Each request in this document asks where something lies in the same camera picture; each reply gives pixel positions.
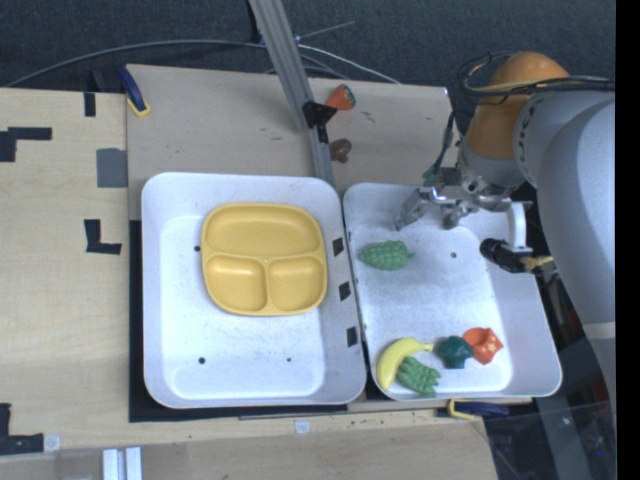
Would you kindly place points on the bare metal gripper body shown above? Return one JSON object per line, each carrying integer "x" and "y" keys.
{"x": 467, "y": 190}

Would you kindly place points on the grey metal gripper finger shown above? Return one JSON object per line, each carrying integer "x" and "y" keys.
{"x": 454, "y": 216}
{"x": 411, "y": 211}

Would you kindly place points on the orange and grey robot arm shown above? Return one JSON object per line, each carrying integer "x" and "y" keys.
{"x": 570, "y": 168}

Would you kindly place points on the light green grapes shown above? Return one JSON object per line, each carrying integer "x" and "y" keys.
{"x": 385, "y": 256}

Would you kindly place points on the white plastic tray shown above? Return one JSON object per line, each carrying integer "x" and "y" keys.
{"x": 440, "y": 298}
{"x": 250, "y": 358}

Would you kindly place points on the orange red pepper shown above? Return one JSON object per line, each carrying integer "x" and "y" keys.
{"x": 484, "y": 345}

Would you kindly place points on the red strawberry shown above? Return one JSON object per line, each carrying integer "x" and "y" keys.
{"x": 341, "y": 97}

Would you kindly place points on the dark green broccoli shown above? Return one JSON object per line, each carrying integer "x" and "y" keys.
{"x": 454, "y": 352}

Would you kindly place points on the yellow banana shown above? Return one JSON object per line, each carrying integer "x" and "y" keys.
{"x": 389, "y": 363}

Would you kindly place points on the yellow divided plate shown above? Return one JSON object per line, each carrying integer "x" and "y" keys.
{"x": 262, "y": 255}

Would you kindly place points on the green bean bunch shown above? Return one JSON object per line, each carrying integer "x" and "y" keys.
{"x": 419, "y": 377}

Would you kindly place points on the black cylinder on white bracket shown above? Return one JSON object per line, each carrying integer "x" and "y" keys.
{"x": 504, "y": 255}

